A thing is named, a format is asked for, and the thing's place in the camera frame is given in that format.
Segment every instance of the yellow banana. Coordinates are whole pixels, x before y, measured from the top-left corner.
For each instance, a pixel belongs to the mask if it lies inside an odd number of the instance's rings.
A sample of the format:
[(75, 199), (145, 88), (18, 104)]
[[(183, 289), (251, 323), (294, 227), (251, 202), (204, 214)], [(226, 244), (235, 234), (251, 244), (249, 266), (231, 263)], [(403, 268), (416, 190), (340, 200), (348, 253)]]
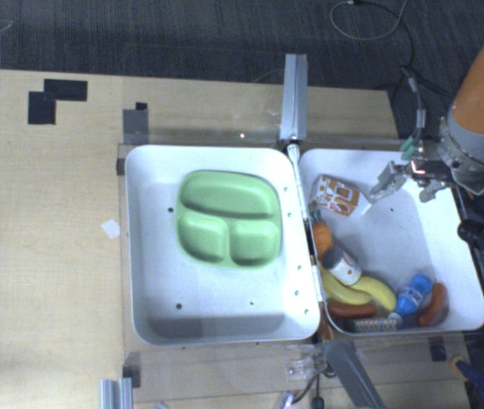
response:
[(324, 291), (333, 300), (346, 304), (367, 304), (371, 301), (371, 296), (369, 294), (344, 286), (333, 274), (323, 269), (321, 264), (320, 273)]
[(397, 305), (395, 294), (380, 280), (361, 276), (350, 288), (371, 294), (388, 312), (394, 312)]

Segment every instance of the gray floor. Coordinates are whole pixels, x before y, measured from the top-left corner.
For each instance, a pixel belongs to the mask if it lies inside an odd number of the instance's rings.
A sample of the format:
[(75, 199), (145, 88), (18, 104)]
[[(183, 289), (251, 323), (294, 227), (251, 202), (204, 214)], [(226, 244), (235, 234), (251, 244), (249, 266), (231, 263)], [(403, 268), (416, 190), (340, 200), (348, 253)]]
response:
[[(309, 83), (387, 89), (400, 136), (412, 132), (415, 100), (400, 65), (455, 93), (484, 44), (484, 0), (411, 0), (385, 39), (353, 41), (329, 21), (344, 0), (0, 0), (2, 66), (240, 82), (281, 82), (285, 53), (305, 53)], [(403, 0), (366, 0), (398, 13)], [(337, 22), (376, 36), (395, 18), (375, 7), (341, 7)], [(450, 99), (423, 88), (430, 134)], [(484, 336), (469, 340), (484, 372)], [(473, 407), (484, 401), (470, 389)]]

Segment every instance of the green plate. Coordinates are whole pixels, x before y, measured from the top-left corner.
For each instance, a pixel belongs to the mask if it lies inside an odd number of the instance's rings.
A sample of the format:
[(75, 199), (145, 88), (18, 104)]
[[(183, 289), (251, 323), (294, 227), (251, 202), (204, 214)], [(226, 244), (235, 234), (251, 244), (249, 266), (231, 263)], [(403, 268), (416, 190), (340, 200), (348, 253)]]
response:
[(224, 171), (194, 171), (180, 186), (176, 232), (197, 262), (254, 268), (278, 254), (282, 235), (278, 194), (267, 181)]

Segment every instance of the blue bottle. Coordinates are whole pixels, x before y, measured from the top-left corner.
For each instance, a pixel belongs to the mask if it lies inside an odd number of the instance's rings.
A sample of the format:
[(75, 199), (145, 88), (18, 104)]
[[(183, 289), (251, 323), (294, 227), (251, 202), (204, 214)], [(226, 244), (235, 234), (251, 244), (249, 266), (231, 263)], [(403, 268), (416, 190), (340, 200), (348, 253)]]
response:
[(411, 283), (397, 297), (397, 307), (390, 318), (406, 317), (414, 314), (424, 298), (431, 292), (433, 281), (423, 274), (415, 275)]

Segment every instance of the white cable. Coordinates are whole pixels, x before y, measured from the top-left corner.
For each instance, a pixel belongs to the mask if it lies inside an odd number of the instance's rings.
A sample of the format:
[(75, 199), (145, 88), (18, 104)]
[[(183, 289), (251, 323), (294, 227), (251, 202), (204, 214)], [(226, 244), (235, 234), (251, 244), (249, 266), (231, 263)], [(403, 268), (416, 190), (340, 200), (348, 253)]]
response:
[(350, 39), (355, 39), (357, 41), (375, 41), (377, 39), (383, 39), (385, 37), (389, 37), (392, 33), (394, 33), (397, 30), (397, 28), (399, 27), (399, 24), (401, 23), (401, 18), (403, 17), (403, 13), (405, 12), (406, 4), (408, 2), (409, 0), (405, 0), (401, 5), (401, 11), (397, 17), (397, 20), (395, 21), (394, 26), (386, 33), (382, 35), (378, 35), (377, 37), (356, 37), (355, 35), (351, 35), (350, 33), (344, 31), (337, 25), (337, 23), (335, 23), (335, 20), (333, 18), (333, 14), (335, 10), (340, 6), (343, 6), (344, 4), (355, 5), (356, 3), (354, 0), (346, 0), (345, 2), (340, 2), (340, 3), (337, 3), (335, 6), (333, 6), (333, 8), (331, 9), (331, 12), (329, 13), (329, 20), (331, 20), (331, 24), (333, 25), (333, 27), (335, 27), (335, 29), (337, 29), (337, 31), (339, 31), (345, 37), (349, 37)]

